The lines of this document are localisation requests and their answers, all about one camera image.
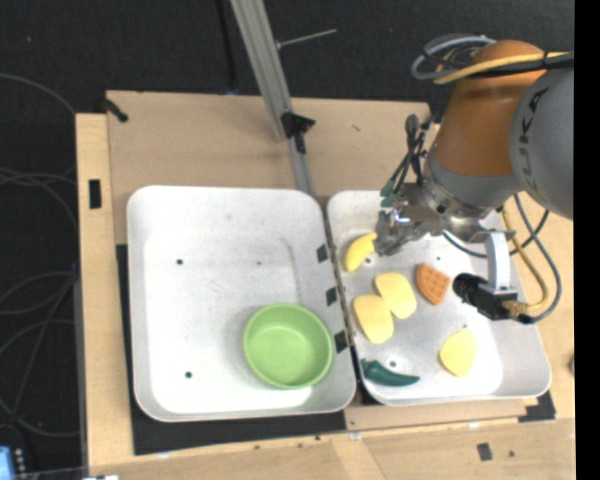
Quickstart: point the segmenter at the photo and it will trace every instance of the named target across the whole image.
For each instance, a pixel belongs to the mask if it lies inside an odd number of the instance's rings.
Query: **black object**
[[[472,274],[460,274],[453,280],[453,291],[462,299],[478,309],[478,313],[491,320],[511,318],[511,313],[502,306],[505,300],[516,300],[515,294],[494,295],[483,290],[480,285],[487,281]]]
[[[556,406],[553,405],[553,398],[551,393],[540,395],[538,398],[538,405],[530,405],[527,407],[526,416],[520,416],[518,421],[520,423],[529,423],[531,421],[546,421],[556,419]]]
[[[339,354],[349,347],[349,343],[347,343],[347,333],[345,331],[340,331],[333,339],[336,343],[336,354]]]
[[[331,306],[334,302],[338,300],[338,290],[333,286],[327,290],[327,306]]]
[[[318,255],[318,263],[327,261],[329,259],[329,253],[327,252],[326,244],[322,244],[320,248],[316,251],[316,254]]]
[[[285,112],[280,118],[287,139],[294,139],[296,142],[296,151],[306,154],[307,148],[304,144],[304,134],[316,124],[313,119],[299,116],[293,112]]]
[[[93,104],[93,110],[95,112],[103,112],[105,114],[107,112],[111,112],[121,123],[126,123],[129,120],[129,116],[120,110],[118,105],[105,97],[99,98],[95,101]]]
[[[221,443],[318,435],[346,430],[344,411],[328,414],[184,423],[164,423],[150,418],[136,402],[133,392],[127,251],[126,245],[116,247],[131,404],[131,426],[136,455]]]
[[[480,460],[482,462],[486,460],[493,460],[493,453],[491,453],[491,447],[489,443],[480,443],[478,445],[478,455],[480,455]]]
[[[100,180],[89,180],[89,208],[102,208],[102,190]]]

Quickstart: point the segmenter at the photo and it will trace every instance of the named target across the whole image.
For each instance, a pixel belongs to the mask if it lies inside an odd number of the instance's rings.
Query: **black cable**
[[[533,230],[536,235],[538,233],[540,233],[540,231],[542,231],[542,228],[544,227],[545,223],[547,222],[547,219],[549,218],[550,213],[551,212],[549,212],[549,210],[545,210],[544,214],[542,215],[542,218],[540,219],[540,221],[536,225],[535,229]],[[481,258],[481,259],[487,258],[486,254],[475,252],[475,251],[472,251],[471,249],[467,249],[466,247],[463,247],[461,244],[456,242],[447,231],[443,231],[442,235],[447,239],[447,241],[451,245],[453,245],[457,249],[461,250],[465,254],[468,254],[469,256],[473,256],[474,258]],[[524,249],[531,242],[533,242],[533,235],[530,235],[529,238],[527,238],[524,242],[522,242],[521,247]],[[509,256],[514,256],[516,254],[518,254],[518,250],[515,248],[509,251]]]
[[[22,173],[19,171],[16,171],[15,169],[11,169],[9,167],[2,167],[0,166],[0,179],[1,180],[7,180],[8,178],[13,178],[15,176],[29,176],[32,179],[31,180],[15,180],[13,181],[14,185],[21,185],[24,187],[30,187],[30,186],[39,186],[39,185],[48,185],[49,183],[53,183],[56,181],[63,181],[65,183],[69,183],[71,185],[76,185],[75,180],[68,178],[67,175],[74,169],[75,167],[72,166],[69,169],[67,169],[64,173],[62,174],[53,174],[53,173],[34,173],[34,174],[27,174],[27,173]]]
[[[572,68],[575,65],[575,53],[570,52],[564,55],[557,55],[555,57],[546,57],[540,60],[532,60],[526,62],[516,62],[514,64],[507,64],[506,66],[499,66],[496,68],[486,69],[479,73],[469,75],[467,78],[493,78],[496,76],[508,76],[519,73],[526,73],[529,71],[537,71],[539,69],[564,69]]]
[[[0,187],[3,185],[6,185],[8,183],[13,183],[14,181],[17,181],[17,180],[28,180],[28,179],[35,180],[35,178],[39,178],[39,177],[44,178],[45,176],[49,176],[49,174],[48,173],[18,174],[18,175],[12,176],[10,178],[1,179]],[[71,224],[73,225],[74,229],[77,230],[78,229],[78,221],[76,220],[76,217],[73,214],[73,211],[71,210],[71,208],[69,208],[69,205],[65,202],[65,200],[62,199],[62,197],[60,197],[60,195],[55,190],[53,190],[48,185],[45,185],[44,183],[39,183],[39,184],[36,184],[35,186],[47,191],[49,193],[49,195],[51,195],[54,199],[56,199],[60,203],[60,205],[64,208],[67,215],[71,219]]]
[[[38,89],[38,90],[48,94],[49,96],[53,97],[64,108],[66,108],[67,111],[72,116],[76,115],[76,110],[73,108],[73,106],[67,100],[65,100],[62,96],[60,96],[60,94],[55,92],[53,89],[49,89],[48,87],[46,87],[42,84],[39,84],[38,82],[34,82],[33,80],[29,80],[28,78],[24,78],[22,76],[17,76],[17,75],[11,75],[9,73],[0,73],[0,79],[1,80],[10,80],[12,82],[18,82],[18,83],[21,83],[24,85],[28,85],[29,87],[34,87],[35,89]]]
[[[11,418],[11,422],[13,424],[17,424],[17,425],[21,426],[22,428],[25,428],[25,429],[33,432],[33,433],[37,433],[39,435],[43,435],[43,436],[46,436],[46,437],[58,437],[58,438],[75,437],[76,435],[79,434],[79,431],[72,431],[72,432],[51,432],[51,431],[46,431],[46,430],[39,429],[39,428],[31,425],[27,421],[25,421],[23,418],[19,417],[17,415],[17,410],[19,409],[19,405],[20,405],[20,401],[21,401],[21,398],[22,398],[22,394],[24,393],[24,390],[26,389],[26,386],[28,384],[29,376],[31,374],[31,370],[33,369],[33,365],[35,364],[35,359],[37,358],[38,351],[40,349],[42,341],[44,340],[44,337],[46,336],[47,330],[49,329],[49,326],[51,325],[51,322],[53,321],[53,317],[55,316],[55,314],[57,313],[57,311],[61,307],[62,302],[65,300],[65,297],[69,294],[69,292],[70,292],[70,290],[73,287],[73,285],[74,285],[75,282],[76,282],[76,277],[74,275],[74,276],[72,276],[71,279],[69,279],[68,282],[66,282],[63,285],[62,292],[60,293],[59,296],[57,296],[57,298],[56,298],[56,300],[54,302],[54,305],[53,305],[50,313],[47,315],[47,318],[45,319],[45,321],[42,322],[42,324],[41,324],[41,326],[43,327],[43,329],[41,330],[40,334],[38,335],[38,339],[36,340],[36,343],[34,345],[34,350],[33,350],[33,353],[31,354],[31,357],[30,357],[30,360],[29,360],[29,364],[27,366],[27,370],[25,372],[25,375],[23,377],[23,381],[22,381],[20,389],[18,391],[14,407],[10,408],[9,405],[4,401],[4,399],[0,395],[0,407]],[[1,300],[4,301],[6,298],[7,297],[3,296],[3,297],[1,297]]]
[[[47,316],[47,319],[44,321],[44,324],[42,326],[42,330],[40,331],[40,334],[38,335],[38,340],[36,341],[33,351],[30,353],[30,357],[29,357],[29,364],[27,365],[27,369],[25,371],[25,374],[23,376],[23,380],[20,384],[20,389],[18,390],[18,393],[16,395],[16,400],[13,404],[13,408],[11,409],[12,414],[14,416],[14,418],[17,418],[18,415],[18,410],[20,409],[20,403],[22,402],[22,396],[24,395],[25,389],[29,383],[29,377],[31,376],[31,371],[33,370],[33,365],[36,362],[36,359],[38,357],[38,353],[40,352],[40,347],[42,346],[42,343],[44,342],[44,338],[47,335],[47,330],[49,329],[49,326],[51,325],[51,321],[53,320],[53,317],[56,315],[56,313],[58,312],[58,310],[60,309],[62,302],[64,301],[65,297],[70,293],[71,289],[73,288],[73,285],[76,282],[76,278],[72,277],[64,286],[63,288],[63,292],[62,295],[60,297],[58,297],[58,299],[56,300],[56,302],[54,303],[51,311],[49,312],[49,315]]]
[[[422,147],[424,145],[424,139],[426,137],[426,130],[428,130],[430,121],[420,125],[418,116],[411,114],[405,121],[405,131],[407,132],[407,154],[398,165],[398,168],[393,173],[393,176],[389,178],[385,190],[389,185],[393,185],[391,192],[397,194],[400,188],[404,184],[404,181],[411,167],[417,177],[418,184],[422,184],[422,172],[420,169],[420,158],[422,156]],[[388,194],[381,192],[381,195],[386,196]]]
[[[4,294],[2,294],[0,296],[0,306],[6,299],[8,299],[11,295],[13,295],[18,290],[20,290],[23,286],[34,283],[41,279],[46,279],[48,277],[59,277],[59,276],[69,277],[69,276],[73,276],[73,275],[75,275],[73,272],[45,272],[45,273],[39,274],[37,276],[29,277],[29,278],[25,279],[24,281],[21,281],[21,282],[15,284],[9,290],[7,290]],[[47,299],[43,300],[42,302],[37,302],[35,304],[32,304],[32,305],[24,307],[24,308],[11,309],[11,310],[0,310],[0,316],[14,316],[14,315],[24,315],[27,313],[32,313],[32,312],[36,311],[37,309],[41,309],[41,308],[49,305],[54,300],[56,300],[56,298],[60,295],[62,290],[63,290],[63,288],[61,287],[60,289],[58,289],[58,291],[54,292],[52,295],[50,295]]]
[[[52,325],[70,325],[73,326],[75,325],[75,322],[73,320],[66,320],[66,319],[57,319],[54,320],[53,322],[51,322]],[[29,334],[31,331],[37,329],[38,327],[42,327],[44,325],[44,322],[38,322],[35,324],[32,324],[28,327],[25,327],[24,329],[18,331],[16,334],[14,334],[13,336],[11,336],[11,338],[9,338],[6,342],[4,342],[1,346],[0,346],[0,358],[2,357],[2,355],[9,350],[9,348],[16,343],[18,340],[20,340],[23,336],[26,336],[27,334]]]
[[[538,249],[540,249],[540,252],[544,256],[547,263],[549,264],[549,268],[551,268],[551,272],[553,273],[553,276],[556,281],[556,294],[553,298],[553,301],[542,313],[540,313],[539,315],[536,315],[536,316],[527,315],[527,314],[523,313],[518,316],[518,320],[520,320],[521,322],[531,324],[531,323],[536,323],[536,322],[539,322],[540,320],[543,320],[544,318],[548,317],[556,309],[556,307],[558,306],[558,303],[560,302],[560,298],[562,297],[562,278],[560,277],[560,272],[558,272],[558,267],[553,262],[553,259],[551,258],[551,256],[547,252],[547,250],[545,249],[544,245],[540,241],[540,238],[538,238],[537,233],[534,231],[533,226],[529,222],[529,218],[527,217],[527,213],[525,212],[524,207],[522,206],[522,201],[520,201],[520,197],[518,196],[518,194],[516,194],[514,196],[514,198],[516,201],[516,205],[518,207],[518,211],[520,212],[520,216],[522,217],[522,220],[524,221],[524,224],[527,227],[527,230],[531,234],[533,241],[538,246]]]
[[[443,66],[450,69],[462,69],[471,65],[473,55],[484,45],[478,46],[461,46],[454,48],[451,51],[451,55],[447,57],[441,57],[439,55],[433,55],[426,50],[422,51],[422,56],[432,62],[437,68]],[[458,60],[460,56],[468,56],[465,60]]]
[[[448,34],[436,37],[424,45],[422,53],[411,64],[411,75],[417,80],[435,80],[441,76],[449,75],[457,71],[457,68],[449,65],[448,59],[441,58],[436,54],[442,54],[441,52],[445,51],[452,52],[452,55],[456,51],[462,54],[494,42],[494,39],[475,34]],[[434,69],[432,71],[420,71],[420,66],[425,62],[433,63]],[[439,71],[437,68],[440,66],[446,69]]]

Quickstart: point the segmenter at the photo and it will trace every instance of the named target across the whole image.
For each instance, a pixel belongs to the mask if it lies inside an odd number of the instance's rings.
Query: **yellow lemon toy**
[[[440,349],[440,362],[456,377],[469,373],[478,352],[478,340],[468,329],[458,331],[444,342]]]

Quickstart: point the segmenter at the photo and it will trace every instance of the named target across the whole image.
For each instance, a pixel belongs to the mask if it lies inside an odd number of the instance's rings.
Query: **cable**
[[[22,395],[24,393],[24,390],[26,389],[28,380],[29,380],[29,376],[31,374],[31,370],[33,369],[33,365],[35,364],[35,359],[38,355],[38,352],[40,350],[40,346],[42,344],[42,341],[44,340],[44,337],[46,336],[47,330],[49,328],[49,326],[51,325],[52,321],[53,321],[53,317],[55,316],[55,314],[57,313],[57,311],[59,310],[62,302],[64,301],[65,297],[69,294],[72,286],[74,285],[74,283],[76,282],[76,277],[75,275],[63,285],[62,288],[62,292],[60,293],[59,296],[57,296],[54,305],[49,313],[49,315],[47,315],[47,318],[45,319],[44,322],[40,323],[39,325],[41,327],[43,327],[43,329],[41,330],[40,334],[38,335],[38,339],[36,340],[36,343],[34,345],[34,349],[33,352],[31,354],[30,360],[29,360],[29,364],[27,366],[26,372],[23,376],[23,381],[21,383],[20,389],[17,393],[16,396],[16,401],[14,404],[13,408],[10,408],[9,405],[4,401],[4,399],[2,398],[2,396],[0,395],[0,406],[2,407],[2,409],[9,415],[9,417],[12,420],[12,423],[14,424],[18,424],[21,427],[33,432],[33,433],[37,433],[46,437],[58,437],[58,438],[66,438],[66,437],[75,437],[76,435],[79,434],[79,431],[73,431],[73,432],[50,432],[50,431],[46,431],[46,430],[42,430],[39,429],[37,427],[34,427],[33,425],[31,425],[30,423],[28,423],[27,421],[25,421],[24,419],[18,417],[17,415],[17,411],[19,409],[19,405],[20,405],[20,401],[22,399]],[[1,301],[4,301],[6,299],[6,297],[1,297]],[[25,331],[21,331],[21,333],[18,333],[18,337],[20,337],[19,335],[24,334]],[[12,343],[14,340],[14,338],[11,338],[9,340],[10,343]],[[0,354],[2,354],[5,350],[5,345],[3,345],[0,348]]]
[[[520,320],[521,322],[527,323],[527,324],[532,324],[532,323],[539,322],[540,320],[543,320],[546,317],[548,317],[558,306],[558,303],[560,302],[560,298],[562,297],[562,278],[560,277],[560,272],[558,271],[558,267],[556,266],[553,259],[551,258],[551,256],[545,249],[544,245],[538,238],[538,235],[533,232],[533,228],[531,226],[531,223],[529,222],[527,213],[525,212],[524,207],[522,206],[522,201],[520,200],[520,197],[516,194],[514,196],[514,198],[515,198],[516,205],[518,207],[518,211],[520,212],[520,216],[522,217],[522,220],[524,221],[525,226],[529,230],[529,233],[531,233],[531,236],[533,237],[533,241],[538,246],[538,249],[544,256],[545,260],[547,261],[547,264],[549,265],[549,268],[551,269],[551,272],[553,273],[553,276],[556,281],[556,293],[553,298],[553,301],[542,313],[540,313],[539,315],[535,315],[535,316],[523,313],[518,316],[518,320]]]
[[[511,67],[517,63],[522,62],[531,62],[531,61],[542,61],[547,58],[557,57],[566,55],[565,52],[547,52],[547,53],[532,53],[526,55],[512,55],[510,57],[504,57],[501,59],[488,60],[484,62],[478,62],[477,64],[473,64],[471,66],[467,66],[466,68],[458,69],[453,73],[448,73],[440,77],[436,77],[433,80],[433,83],[437,85],[444,85],[451,82],[456,82],[461,80],[462,78],[466,78],[468,76],[477,74],[477,73],[485,73],[493,68],[500,67]]]
[[[407,153],[400,161],[398,168],[395,170],[389,181],[380,191],[380,195],[384,197],[382,206],[391,206],[395,201],[400,188],[402,187],[409,167],[411,167],[417,177],[418,185],[422,183],[422,172],[420,169],[420,158],[424,155],[422,147],[426,137],[426,132],[431,125],[433,119],[420,124],[418,116],[411,114],[405,121],[405,131],[407,132]]]
[[[72,180],[71,178],[68,178],[67,175],[74,169],[74,166],[70,167],[69,169],[67,169],[64,173],[62,174],[53,174],[53,173],[34,173],[34,174],[27,174],[27,173],[21,173],[16,171],[15,169],[10,169],[9,167],[1,167],[0,166],[0,179],[1,180],[7,180],[8,178],[13,178],[15,176],[28,176],[31,177],[31,181],[27,181],[26,179],[23,181],[20,180],[15,180],[13,181],[13,183],[15,185],[21,185],[21,186],[25,186],[25,187],[30,187],[30,186],[38,186],[38,185],[47,185],[49,183],[53,183],[54,181],[63,181],[65,183],[69,183],[71,185],[76,185],[75,180]]]
[[[445,51],[452,48],[450,52],[454,55],[458,52],[458,49],[475,48],[480,46],[486,46],[488,44],[495,43],[494,39],[486,36],[476,34],[448,34],[437,37],[429,41],[423,48],[423,53],[416,57],[416,60],[411,64],[411,75],[417,80],[432,80],[440,76],[452,74],[456,69],[447,69],[440,71],[436,69],[434,71],[420,71],[420,66],[426,62],[431,61],[438,65],[445,65],[448,62],[445,58],[437,57],[435,54],[438,52]]]
[[[2,294],[0,296],[0,305],[6,299],[8,299],[13,293],[20,290],[23,286],[34,283],[36,281],[40,281],[41,279],[46,279],[48,277],[60,277],[60,276],[70,277],[73,275],[75,275],[73,272],[45,272],[43,274],[29,277],[29,278],[25,279],[24,281],[21,281],[21,282],[15,284],[13,287],[11,287],[9,290],[7,290],[4,294]],[[47,306],[48,304],[50,304],[51,302],[53,302],[60,295],[62,290],[63,290],[63,288],[61,287],[58,291],[54,292],[52,295],[50,295],[47,299],[43,300],[42,302],[32,304],[31,306],[27,306],[25,308],[12,309],[12,310],[8,310],[8,311],[0,310],[0,316],[24,315],[27,313],[32,313],[33,311],[43,308],[43,307]]]
[[[507,228],[507,230],[513,229],[511,226],[511,221],[509,219],[509,212],[507,211],[507,208],[504,206],[502,207],[502,220],[504,221],[504,225]],[[535,277],[538,285],[540,286],[540,290],[542,291],[542,297],[540,298],[540,300],[538,302],[533,303],[533,304],[516,303],[513,305],[513,307],[508,307],[506,304],[503,303],[503,306],[506,307],[507,309],[514,309],[516,311],[525,311],[525,312],[535,311],[536,309],[539,309],[542,306],[544,306],[544,304],[549,299],[549,289],[547,288],[547,284],[544,282],[542,275],[536,269],[535,265],[531,261],[531,258],[529,258],[529,256],[527,256],[527,253],[522,248],[522,244],[520,244],[520,242],[518,241],[518,239],[515,235],[511,238],[511,241],[513,242],[513,245],[515,245],[516,250],[520,254],[520,257],[522,258],[524,263],[527,265],[527,268],[531,271],[531,273],[533,274],[533,277]]]
[[[549,215],[551,214],[551,212],[549,212],[549,210],[545,210],[544,214],[542,215],[542,218],[540,219],[540,221],[538,222],[538,224],[536,225],[535,229],[534,229],[534,233],[537,235],[538,233],[540,233],[540,231],[542,231],[542,228],[544,228],[544,225],[547,222],[547,219],[549,218]],[[467,249],[466,247],[462,246],[461,244],[459,244],[456,240],[454,240],[452,238],[452,236],[449,234],[448,231],[443,231],[442,235],[447,239],[447,241],[453,245],[455,248],[461,250],[462,252],[468,254],[469,256],[473,256],[474,258],[480,258],[480,259],[487,259],[487,255],[480,253],[480,252],[476,252],[476,251],[472,251],[471,249]],[[530,235],[529,238],[527,238],[524,242],[522,242],[522,248],[524,249],[525,247],[527,247],[531,242],[533,242],[533,235]],[[512,250],[509,251],[509,256],[515,256],[516,254],[518,254],[518,250],[514,247]]]
[[[517,73],[523,73],[527,71],[537,71],[540,69],[563,69],[572,68],[575,66],[575,54],[565,53],[564,55],[558,55],[555,57],[543,58],[541,60],[519,62],[515,64],[508,64],[506,66],[500,66],[492,69],[485,70],[483,72],[475,73],[467,78],[485,78],[495,76],[508,76],[515,75]]]
[[[62,96],[60,96],[53,89],[49,89],[48,87],[45,87],[44,85],[39,84],[38,82],[34,82],[33,80],[29,80],[27,78],[17,76],[17,75],[10,75],[8,73],[0,73],[0,79],[10,80],[12,82],[18,82],[18,83],[21,83],[24,85],[28,85],[30,87],[34,87],[34,88],[48,94],[49,96],[52,96],[53,98],[55,98],[60,104],[62,104],[62,106],[64,108],[66,108],[69,111],[69,113],[72,116],[76,115],[76,110],[73,108],[73,106],[71,106],[71,104],[67,100],[65,100]]]
[[[48,176],[48,174],[46,174],[46,173],[18,174],[16,176],[12,176],[11,178],[1,179],[0,187],[3,185],[6,185],[7,183],[13,183],[16,180],[21,180],[21,179],[32,179],[33,180],[36,177],[45,177],[45,176]],[[51,187],[45,185],[44,183],[37,184],[36,186],[46,190],[54,199],[56,199],[60,203],[60,205],[64,208],[67,215],[71,219],[71,224],[73,225],[74,229],[77,230],[78,229],[78,221],[76,220],[75,215],[73,215],[73,211],[71,210],[71,208],[69,208],[69,205],[64,201],[64,199],[62,199],[55,190],[53,190]]]
[[[73,326],[73,325],[75,325],[75,322],[73,322],[72,320],[58,319],[58,320],[54,320],[53,322],[51,322],[51,324],[52,325],[60,325],[60,324],[62,324],[62,325]],[[4,342],[0,346],[0,358],[2,357],[2,354],[4,354],[11,347],[11,345],[13,345],[15,342],[17,342],[20,338],[22,338],[23,336],[29,334],[34,329],[37,329],[38,327],[42,327],[43,325],[44,325],[44,322],[38,322],[38,323],[32,324],[32,325],[30,325],[28,327],[25,327],[21,331],[18,331],[13,336],[11,336],[11,338],[9,338],[6,342]]]

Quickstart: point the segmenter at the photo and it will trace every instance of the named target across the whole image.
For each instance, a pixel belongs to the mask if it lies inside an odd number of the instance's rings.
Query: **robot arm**
[[[437,45],[461,40],[443,39],[425,50],[438,53]],[[454,290],[489,318],[510,318],[514,306],[504,301],[517,294],[509,288],[507,240],[515,232],[484,229],[480,221],[521,191],[573,218],[573,55],[549,57],[520,41],[471,41],[473,51],[479,46],[471,64],[437,72],[438,79],[461,79],[422,168],[424,130],[407,121],[409,152],[403,172],[383,189],[387,210],[379,213],[374,245],[378,254],[391,255],[443,232],[484,243],[489,279],[463,274]],[[493,67],[485,72],[483,66]],[[403,183],[410,165],[417,182]]]

